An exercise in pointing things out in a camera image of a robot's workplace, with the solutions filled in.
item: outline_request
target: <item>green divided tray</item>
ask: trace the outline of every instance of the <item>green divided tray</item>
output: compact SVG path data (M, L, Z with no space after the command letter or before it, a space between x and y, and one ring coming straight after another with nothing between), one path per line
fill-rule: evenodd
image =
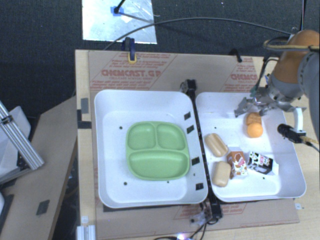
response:
M190 168L187 139L176 124L143 121L126 134L126 161L138 178L169 181L183 177Z

